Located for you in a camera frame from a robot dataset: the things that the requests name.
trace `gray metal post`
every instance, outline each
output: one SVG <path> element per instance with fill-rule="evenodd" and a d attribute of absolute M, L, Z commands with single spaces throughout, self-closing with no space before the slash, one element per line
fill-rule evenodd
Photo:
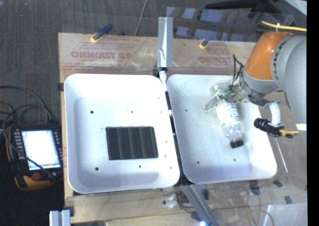
<path fill-rule="evenodd" d="M 201 188 L 198 185 L 185 185 L 180 188 L 185 193 L 201 220 L 208 225 L 220 226 L 214 212 L 210 209 L 205 198 L 202 196 Z"/>
<path fill-rule="evenodd" d="M 70 210 L 50 211 L 50 226 L 71 226 Z"/>
<path fill-rule="evenodd" d="M 158 68 L 173 66 L 173 18 L 159 17 Z"/>

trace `drain grate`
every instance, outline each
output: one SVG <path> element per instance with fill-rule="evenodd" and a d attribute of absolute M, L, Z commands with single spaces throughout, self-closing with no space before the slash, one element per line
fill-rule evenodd
<path fill-rule="evenodd" d="M 158 158 L 155 131 L 151 126 L 106 127 L 110 160 Z"/>

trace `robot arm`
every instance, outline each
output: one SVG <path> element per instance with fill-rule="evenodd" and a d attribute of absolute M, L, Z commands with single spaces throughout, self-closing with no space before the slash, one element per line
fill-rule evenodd
<path fill-rule="evenodd" d="M 268 106 L 272 121 L 256 119 L 255 127 L 272 136 L 293 137 L 295 131 L 284 130 L 280 123 L 277 102 L 270 102 L 264 96 L 276 89 L 286 94 L 292 111 L 297 133 L 307 147 L 307 36 L 288 32 L 265 32 L 256 43 L 236 85 L 214 96 L 206 105 L 210 111 L 225 100 L 237 103 L 242 100 L 260 106 Z"/>

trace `plastic bottle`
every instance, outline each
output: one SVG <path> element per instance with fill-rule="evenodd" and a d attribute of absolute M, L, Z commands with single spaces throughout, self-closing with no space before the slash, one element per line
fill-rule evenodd
<path fill-rule="evenodd" d="M 228 83 L 221 83 L 214 85 L 211 88 L 211 92 L 218 93 L 221 98 L 224 91 L 227 91 Z M 230 146 L 236 148 L 244 145 L 243 137 L 243 125 L 240 120 L 237 106 L 233 103 L 224 101 L 216 108 L 216 113 L 219 119 L 219 124 L 223 135 L 230 141 Z"/>

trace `handheld device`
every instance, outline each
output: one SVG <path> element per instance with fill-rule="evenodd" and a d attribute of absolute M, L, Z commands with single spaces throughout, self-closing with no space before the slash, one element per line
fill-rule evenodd
<path fill-rule="evenodd" d="M 12 124 L 6 133 L 7 156 L 20 190 L 44 189 L 62 179 L 63 154 L 58 125 Z"/>

